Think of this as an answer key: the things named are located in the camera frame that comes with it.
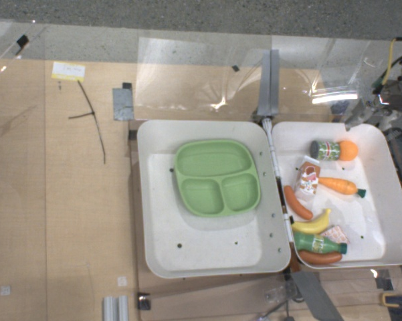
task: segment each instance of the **yellow cable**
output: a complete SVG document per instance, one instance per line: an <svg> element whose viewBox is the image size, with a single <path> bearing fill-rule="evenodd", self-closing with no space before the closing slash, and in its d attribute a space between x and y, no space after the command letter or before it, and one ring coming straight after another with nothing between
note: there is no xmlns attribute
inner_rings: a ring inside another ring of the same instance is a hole
<svg viewBox="0 0 402 321"><path fill-rule="evenodd" d="M394 47L395 40L396 39L394 38L393 40L391 40L391 44L389 44L388 68L387 68L387 73L385 74L385 76L383 76L382 86L384 86L387 83L389 73L391 72L391 64L393 62L393 47Z"/></svg>

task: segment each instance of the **toy carrot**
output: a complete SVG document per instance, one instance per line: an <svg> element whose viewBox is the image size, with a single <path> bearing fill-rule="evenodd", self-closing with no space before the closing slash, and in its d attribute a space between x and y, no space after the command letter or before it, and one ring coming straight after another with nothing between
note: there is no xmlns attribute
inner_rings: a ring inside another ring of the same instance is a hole
<svg viewBox="0 0 402 321"><path fill-rule="evenodd" d="M358 194L361 197L366 196L366 191L364 189L358 189L357 186L346 179L335 179L333 177L319 177L318 183L325 185L326 187L342 193L345 195Z"/></svg>

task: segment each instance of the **yellow and white sticker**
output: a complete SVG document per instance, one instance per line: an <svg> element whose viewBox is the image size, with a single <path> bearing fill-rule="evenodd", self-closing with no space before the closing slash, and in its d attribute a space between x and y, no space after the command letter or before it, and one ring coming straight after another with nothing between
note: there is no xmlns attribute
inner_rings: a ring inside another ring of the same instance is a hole
<svg viewBox="0 0 402 321"><path fill-rule="evenodd" d="M65 62L54 62L52 78L83 82L85 78L85 66Z"/></svg>

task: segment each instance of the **green bottle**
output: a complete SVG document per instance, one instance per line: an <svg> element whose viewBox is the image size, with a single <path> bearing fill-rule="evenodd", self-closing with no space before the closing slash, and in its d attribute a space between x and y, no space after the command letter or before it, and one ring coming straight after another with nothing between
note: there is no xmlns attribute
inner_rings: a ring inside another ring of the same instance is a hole
<svg viewBox="0 0 402 321"><path fill-rule="evenodd" d="M305 234L294 232L294 243L296 249L305 249L306 251L316 253L329 253L333 251L345 254L348 245L345 243L335 243L329 238L317 234Z"/></svg>

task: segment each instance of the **green can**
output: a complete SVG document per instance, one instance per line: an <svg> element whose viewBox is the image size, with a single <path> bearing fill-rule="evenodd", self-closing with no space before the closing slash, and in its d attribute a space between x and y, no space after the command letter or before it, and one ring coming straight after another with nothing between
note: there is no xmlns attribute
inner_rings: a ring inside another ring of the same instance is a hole
<svg viewBox="0 0 402 321"><path fill-rule="evenodd" d="M340 145L337 142L314 140L310 145L310 156L320 161L337 161Z"/></svg>

